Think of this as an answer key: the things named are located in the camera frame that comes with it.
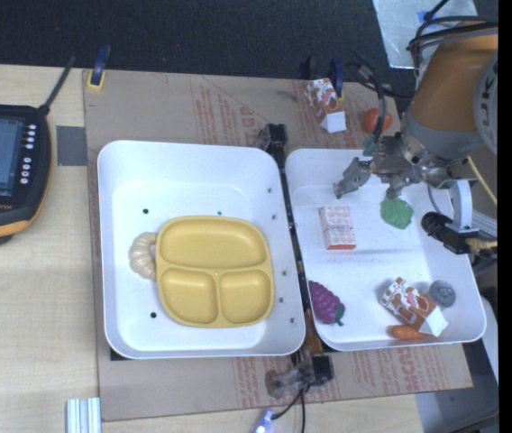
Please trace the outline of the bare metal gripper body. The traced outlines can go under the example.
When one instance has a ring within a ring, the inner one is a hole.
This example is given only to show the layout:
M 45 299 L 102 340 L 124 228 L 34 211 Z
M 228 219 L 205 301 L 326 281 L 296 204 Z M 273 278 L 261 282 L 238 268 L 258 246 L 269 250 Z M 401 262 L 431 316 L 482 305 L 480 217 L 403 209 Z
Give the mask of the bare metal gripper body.
M 373 153 L 370 169 L 393 187 L 423 182 L 442 189 L 451 178 L 451 168 L 462 158 L 447 159 L 427 150 L 414 136 L 382 136 Z

